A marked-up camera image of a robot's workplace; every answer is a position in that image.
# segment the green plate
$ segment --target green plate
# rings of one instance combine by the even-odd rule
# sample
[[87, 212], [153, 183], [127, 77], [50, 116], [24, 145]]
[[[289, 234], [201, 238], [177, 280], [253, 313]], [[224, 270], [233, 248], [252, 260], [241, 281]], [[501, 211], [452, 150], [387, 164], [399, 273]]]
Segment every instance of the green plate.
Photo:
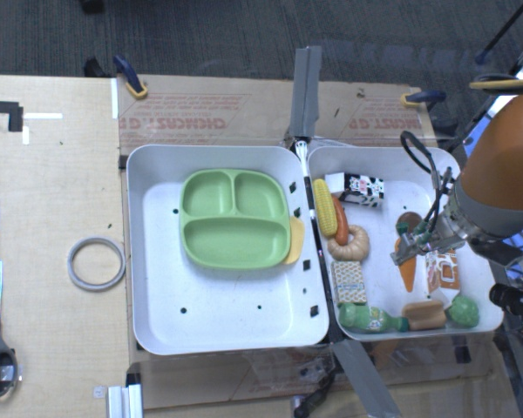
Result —
[[285, 194], [261, 172], [195, 172], [180, 194], [180, 237], [188, 256], [202, 266], [244, 270], [277, 265], [290, 248]]

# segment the metal ring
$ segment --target metal ring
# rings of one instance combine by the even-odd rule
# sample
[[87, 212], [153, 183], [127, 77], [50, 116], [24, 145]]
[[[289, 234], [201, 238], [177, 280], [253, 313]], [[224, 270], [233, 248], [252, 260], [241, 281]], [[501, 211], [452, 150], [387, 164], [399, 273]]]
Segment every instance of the metal ring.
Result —
[[[78, 251], [87, 245], [107, 245], [109, 246], [118, 256], [120, 259], [120, 269], [118, 273], [109, 281], [106, 283], [89, 283], [85, 280], [80, 279], [76, 272], [73, 269], [73, 260], [78, 253]], [[126, 257], [124, 255], [124, 251], [122, 250], [122, 246], [120, 246], [118, 243], [116, 243], [114, 240], [109, 239], [108, 237], [102, 237], [99, 235], [87, 237], [86, 239], [81, 239], [78, 241], [70, 250], [70, 253], [68, 254], [68, 274], [70, 275], [71, 281], [77, 286], [87, 291], [105, 291], [114, 285], [116, 285], [120, 279], [122, 279], [122, 276], [124, 276], [124, 271], [126, 269]]]

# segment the yellow clamp pad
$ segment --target yellow clamp pad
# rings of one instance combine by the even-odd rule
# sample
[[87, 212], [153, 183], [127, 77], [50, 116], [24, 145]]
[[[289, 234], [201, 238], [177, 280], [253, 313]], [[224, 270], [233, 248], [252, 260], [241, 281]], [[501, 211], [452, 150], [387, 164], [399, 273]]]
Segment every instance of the yellow clamp pad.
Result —
[[403, 105], [403, 107], [409, 107], [409, 108], [418, 108], [422, 103], [421, 102], [409, 102], [407, 100], [407, 96], [410, 96], [411, 93], [403, 93], [401, 95], [401, 104]]
[[139, 81], [139, 83], [143, 88], [143, 90], [140, 92], [135, 91], [128, 82], [126, 82], [126, 88], [136, 99], [143, 99], [145, 96], [147, 96], [147, 87], [143, 85], [143, 82], [141, 82], [141, 80]]

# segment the table surface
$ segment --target table surface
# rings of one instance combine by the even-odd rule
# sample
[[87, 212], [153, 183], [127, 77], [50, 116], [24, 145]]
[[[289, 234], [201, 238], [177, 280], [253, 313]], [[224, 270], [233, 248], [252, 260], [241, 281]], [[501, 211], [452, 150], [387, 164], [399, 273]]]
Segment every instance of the table surface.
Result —
[[[80, 239], [122, 244], [119, 123], [112, 80], [0, 76], [0, 100], [19, 102], [29, 144], [0, 114], [0, 259], [3, 337], [15, 348], [23, 380], [0, 400], [1, 417], [102, 417], [97, 387], [124, 386], [129, 364], [126, 284], [91, 293], [71, 283], [66, 258]], [[61, 119], [44, 114], [61, 113]], [[116, 258], [90, 246], [76, 258], [91, 281], [108, 279]], [[486, 376], [396, 384], [405, 416], [517, 416], [501, 355], [486, 347]], [[291, 416], [290, 398], [147, 410], [145, 416]], [[332, 392], [313, 417], [366, 416], [350, 391]]]

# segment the green bottle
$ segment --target green bottle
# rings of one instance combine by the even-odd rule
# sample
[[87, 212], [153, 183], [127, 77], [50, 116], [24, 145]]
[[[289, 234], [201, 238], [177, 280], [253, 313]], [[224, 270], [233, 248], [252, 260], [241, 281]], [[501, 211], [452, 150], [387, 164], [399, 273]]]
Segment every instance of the green bottle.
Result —
[[409, 321], [405, 317], [392, 317], [383, 309], [354, 303], [343, 303], [339, 307], [339, 323], [345, 328], [357, 328], [371, 333], [391, 329], [404, 332], [409, 329]]

